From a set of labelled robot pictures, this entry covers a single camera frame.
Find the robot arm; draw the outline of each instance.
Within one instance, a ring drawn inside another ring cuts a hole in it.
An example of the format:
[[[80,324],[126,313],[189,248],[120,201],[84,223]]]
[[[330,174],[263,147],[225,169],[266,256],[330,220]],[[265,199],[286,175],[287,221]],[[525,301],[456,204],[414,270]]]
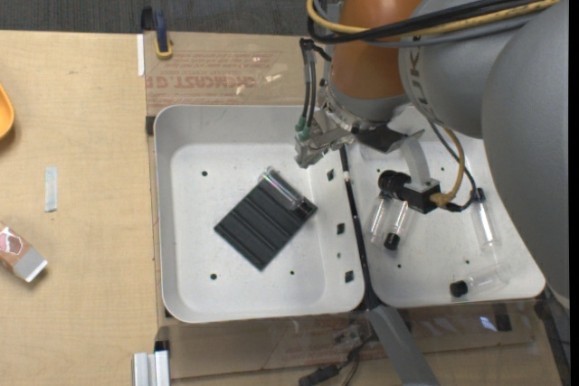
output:
[[[299,164],[355,140],[400,148],[409,135],[388,124],[408,103],[481,138],[511,220],[568,308],[568,0],[344,0],[336,23],[326,2],[308,0],[331,64],[296,137]]]

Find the metal bracket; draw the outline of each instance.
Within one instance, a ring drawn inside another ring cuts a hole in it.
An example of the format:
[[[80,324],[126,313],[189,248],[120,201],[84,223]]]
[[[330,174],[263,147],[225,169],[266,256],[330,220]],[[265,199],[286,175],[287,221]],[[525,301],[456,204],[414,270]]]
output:
[[[169,351],[133,354],[133,386],[171,386]]]
[[[400,144],[400,152],[408,165],[411,181],[404,186],[406,200],[414,209],[428,213],[436,209],[429,200],[431,194],[441,190],[440,182],[432,179],[426,161],[426,155],[418,141],[424,131],[417,132],[405,138]]]
[[[314,113],[309,139],[300,140],[298,135],[294,138],[295,159],[303,168],[317,163],[328,150],[338,150],[355,141],[354,136],[330,119],[323,108]]]

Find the clamp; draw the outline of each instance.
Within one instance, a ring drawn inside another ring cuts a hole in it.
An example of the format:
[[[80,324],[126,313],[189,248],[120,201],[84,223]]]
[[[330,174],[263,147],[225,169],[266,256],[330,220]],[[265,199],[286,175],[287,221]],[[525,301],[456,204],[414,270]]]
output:
[[[155,55],[160,60],[166,60],[173,56],[173,47],[166,33],[166,22],[163,10],[153,10],[150,6],[141,12],[141,29],[143,31],[156,31],[154,40]]]

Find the black cap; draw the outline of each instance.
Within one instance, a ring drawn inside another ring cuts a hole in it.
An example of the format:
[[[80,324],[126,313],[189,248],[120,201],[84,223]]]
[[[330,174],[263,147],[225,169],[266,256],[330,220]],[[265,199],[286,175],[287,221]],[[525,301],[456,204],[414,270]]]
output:
[[[388,233],[386,240],[384,241],[384,246],[390,251],[396,251],[398,249],[398,243],[400,243],[400,237],[395,233]]]
[[[396,171],[383,171],[378,177],[378,188],[382,193],[388,193],[397,200],[404,201],[402,189],[411,181],[410,175]]]
[[[454,297],[461,297],[469,292],[469,287],[464,280],[455,281],[451,283],[451,294]]]

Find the black cable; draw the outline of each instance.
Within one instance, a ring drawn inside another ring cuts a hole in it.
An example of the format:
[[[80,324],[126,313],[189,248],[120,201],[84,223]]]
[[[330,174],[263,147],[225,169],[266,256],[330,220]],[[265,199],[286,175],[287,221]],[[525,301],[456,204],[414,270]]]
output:
[[[357,347],[352,349],[347,354],[347,358],[346,358],[345,362],[343,362],[339,365],[327,365],[324,367],[319,367],[313,373],[300,378],[299,379],[299,386],[314,386],[316,384],[320,384],[323,381],[326,381],[326,380],[329,380],[330,378],[338,376],[339,373],[345,367],[347,367],[350,363],[353,363],[354,365],[352,367],[352,370],[350,370],[350,372],[348,372],[346,378],[344,379],[344,382],[342,383],[342,386],[348,386],[350,384],[350,382],[352,381],[352,378],[354,378],[354,375],[356,374],[358,365],[360,363],[360,351],[370,341],[376,341],[377,339],[378,338],[376,337],[375,334],[371,334],[365,340],[363,340],[360,345],[358,345]]]
[[[436,125],[432,121],[429,120],[428,123],[431,125],[432,131],[434,131],[434,134],[439,138],[439,140],[444,145],[444,147],[447,149],[447,151],[452,155],[452,157],[456,160],[456,162],[459,163],[460,162],[459,156],[454,152],[452,147],[448,144],[448,142],[442,136],[441,131],[438,130],[438,128],[436,127]],[[459,206],[458,204],[455,204],[453,202],[449,202],[446,205],[446,208],[451,212],[464,211],[465,209],[467,209],[470,206],[470,204],[472,203],[472,201],[475,198],[475,194],[477,192],[477,184],[474,180],[474,177],[472,177],[472,174],[470,173],[469,169],[466,166],[464,166],[464,174],[469,178],[469,182],[470,182],[471,190],[470,190],[469,199],[462,206]]]
[[[320,5],[324,5],[326,3],[327,0],[314,0],[314,5],[315,8],[317,10],[319,10],[319,6]],[[521,6],[521,5],[526,5],[529,3],[530,0],[479,0],[479,1],[474,1],[474,2],[470,2],[468,4],[465,5],[456,5],[444,10],[441,10],[439,12],[432,12],[430,14],[425,14],[422,15],[420,17],[415,17],[411,20],[414,20],[415,22],[419,22],[417,25],[413,26],[412,29],[422,29],[425,27],[431,27],[434,25],[440,25],[437,23],[430,23],[430,21],[434,21],[436,22],[436,19],[438,16],[443,16],[444,19],[444,23],[449,22],[449,17],[452,18],[452,21],[459,21],[461,19],[466,19],[475,15],[481,15],[481,14],[487,14],[487,13],[494,13],[495,11],[498,10],[503,10],[506,8],[512,8],[514,6]],[[318,11],[318,14],[320,14],[320,16],[326,17],[327,18],[327,12],[324,11]],[[406,20],[405,22],[399,22],[399,23],[406,23],[408,24],[412,24],[411,20]],[[385,28],[390,28],[391,26],[393,26],[392,24],[386,25],[386,26],[380,26],[378,28],[374,28],[373,30],[369,30],[365,33],[371,33],[371,34],[378,34],[376,37],[374,37],[373,35],[368,35],[366,36],[366,39],[376,39],[379,37],[384,37],[384,35],[387,33],[385,30]],[[339,40],[343,40],[342,36],[348,37],[350,40],[358,40],[360,39],[359,37],[356,38],[356,34],[352,34],[352,33],[335,33],[335,34],[331,34],[329,36],[318,36],[318,41],[322,42],[322,40],[326,40],[326,41],[333,41],[333,40],[338,40],[338,38],[340,38]],[[399,35],[401,34],[399,33],[390,33],[391,35]]]
[[[316,52],[318,52],[320,54],[320,56],[326,60],[326,61],[332,61],[332,57],[329,56],[326,51],[324,49],[322,49],[321,47],[318,47],[317,45],[313,45],[312,49],[314,49]]]
[[[299,39],[299,49],[301,50],[301,58],[304,61],[304,66],[308,66],[308,54],[307,51],[312,47],[314,42],[311,39],[306,39],[305,37],[301,37]]]
[[[401,22],[379,26],[361,33],[332,33],[320,35],[315,31],[314,21],[308,17],[308,33],[312,39],[321,43],[344,43],[355,40],[375,40],[411,33],[412,31],[440,26],[454,21],[465,20],[473,16],[492,14],[507,8],[527,5],[528,3],[529,0],[479,0],[464,5],[445,8],[429,14],[423,14]]]
[[[347,200],[350,205],[352,222],[354,223],[354,234],[356,235],[358,255],[362,267],[362,278],[364,279],[364,297],[362,304],[364,305],[365,310],[372,310],[375,307],[380,306],[382,302],[372,287],[370,268],[368,267],[368,257],[365,253],[364,233],[362,232],[362,223],[360,222],[360,216],[358,215],[356,198],[354,197],[354,188],[352,187],[352,179],[350,179],[350,163],[347,159],[346,147],[341,146],[338,151],[340,154],[342,171],[344,172],[344,184],[346,185]]]
[[[308,114],[308,107],[309,107],[309,80],[306,80],[306,97],[304,98],[304,108],[301,110],[301,116],[306,119],[306,115]]]
[[[444,16],[452,15],[453,21],[458,21],[461,19],[466,19],[466,18],[480,15],[480,14],[495,13],[495,11],[503,10],[506,8],[512,8],[514,6],[526,5],[529,3],[529,1],[539,1],[539,0],[478,0],[478,1],[469,2],[467,4],[463,4],[463,5],[455,5],[453,7],[449,7],[449,8],[446,8],[444,10],[440,10],[438,12],[432,12],[430,14],[424,14],[420,17],[415,17],[412,20],[419,20],[420,19],[421,24],[423,24],[422,27],[430,27],[428,21],[431,19],[436,19],[437,15],[439,15],[439,14],[442,14]],[[316,0],[315,3],[320,5],[322,2],[323,2],[323,0]],[[465,14],[466,16],[463,16],[463,17],[461,17],[459,15],[455,16],[455,14],[460,14],[460,13]],[[379,31],[381,28],[385,28],[387,26],[380,26],[378,28],[374,28],[374,30]]]
[[[314,62],[309,64],[309,76],[311,78],[311,85],[309,86],[310,101],[308,118],[306,119],[306,127],[311,127],[311,121],[314,118],[314,110],[316,109],[316,86],[318,83],[316,79],[316,63]]]
[[[501,21],[489,24],[480,24],[470,28],[453,31],[451,33],[434,34],[434,37],[427,35],[425,39],[421,36],[414,36],[412,41],[402,40],[400,42],[381,42],[375,40],[364,40],[364,42],[374,45],[374,47],[383,47],[389,49],[405,49],[415,47],[427,47],[430,45],[440,45],[442,43],[468,41],[471,39],[479,39],[493,34],[499,34],[506,31],[518,29],[529,21],[536,18],[539,13],[525,14],[523,16],[516,16]]]

